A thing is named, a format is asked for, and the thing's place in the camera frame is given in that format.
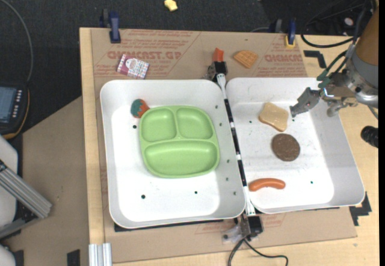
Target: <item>black cable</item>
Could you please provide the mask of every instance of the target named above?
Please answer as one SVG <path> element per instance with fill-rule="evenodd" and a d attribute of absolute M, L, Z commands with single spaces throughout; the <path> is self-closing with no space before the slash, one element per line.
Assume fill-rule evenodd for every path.
<path fill-rule="evenodd" d="M 311 42 L 309 42 L 309 41 L 305 38 L 305 36 L 304 36 L 304 32 L 305 32 L 306 27 L 307 27 L 308 25 L 310 25 L 310 23 L 311 23 L 313 20 L 317 19 L 318 16 L 322 15 L 323 13 L 325 13 L 326 11 L 330 10 L 331 8 L 333 8 L 333 7 L 336 6 L 337 4 L 340 4 L 340 3 L 343 2 L 343 1 L 346 1 L 346 0 L 335 0 L 335 1 L 333 1 L 333 2 L 330 3 L 328 6 L 326 6 L 323 10 L 321 10 L 318 14 L 314 15 L 311 19 L 309 19 L 309 20 L 305 23 L 305 25 L 303 26 L 303 29 L 301 30 L 301 38 L 302 38 L 302 40 L 303 40 L 307 45 L 312 46 L 312 47 L 314 47 L 314 48 L 333 48 L 333 47 L 341 46 L 341 45 L 344 45 L 344 44 L 349 43 L 349 42 L 351 42 L 351 41 L 354 41 L 354 37 L 352 37 L 352 38 L 343 40 L 342 42 L 333 43 L 333 44 L 330 44 L 330 45 L 318 45 L 318 44 L 316 44 L 316 43 L 311 43 Z M 367 0 L 365 0 L 365 2 L 364 2 L 364 4 L 363 4 L 363 10 L 362 10 L 362 12 L 364 12 L 364 8 L 366 8 L 366 1 L 367 1 Z"/>
<path fill-rule="evenodd" d="M 10 3 L 8 3 L 6 0 L 0 0 L 0 1 L 3 2 L 6 6 L 8 6 L 16 14 L 16 16 L 19 18 L 19 20 L 21 21 L 21 23 L 25 29 L 26 36 L 28 38 L 29 49 L 31 51 L 31 66 L 29 68 L 29 74 L 28 74 L 28 77 L 26 79 L 26 83 L 29 83 L 29 80 L 31 79 L 31 76 L 32 76 L 33 67 L 34 67 L 34 51 L 32 48 L 31 36 L 29 34 L 28 28 L 26 27 L 26 24 L 25 24 L 22 16 L 17 12 L 17 10 Z"/>
<path fill-rule="evenodd" d="M 255 253 L 257 253 L 258 255 L 261 255 L 262 257 L 264 258 L 268 258 L 268 259 L 275 259 L 275 258 L 283 258 L 286 260 L 285 262 L 285 266 L 288 266 L 289 265 L 289 259 L 286 255 L 265 255 L 263 253 L 261 253 L 260 251 L 256 250 L 245 238 L 244 239 L 241 239 L 236 245 L 235 247 L 233 248 L 233 250 L 230 252 L 230 256 L 229 256 L 229 260 L 227 262 L 227 266 L 231 266 L 231 261 L 233 259 L 233 257 L 235 256 L 235 253 L 238 251 L 238 249 L 240 248 L 240 246 L 242 245 L 242 243 L 245 243 L 250 249 L 252 249 L 252 251 L 254 251 Z"/>

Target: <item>toy sausage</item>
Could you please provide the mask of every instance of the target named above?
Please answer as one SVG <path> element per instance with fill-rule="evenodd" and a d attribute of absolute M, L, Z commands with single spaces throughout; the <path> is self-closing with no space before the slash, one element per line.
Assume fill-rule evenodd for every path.
<path fill-rule="evenodd" d="M 284 189 L 286 186 L 284 181 L 277 178 L 260 178 L 252 181 L 248 185 L 250 191 L 257 191 L 263 187 L 273 187 L 275 189 Z"/>

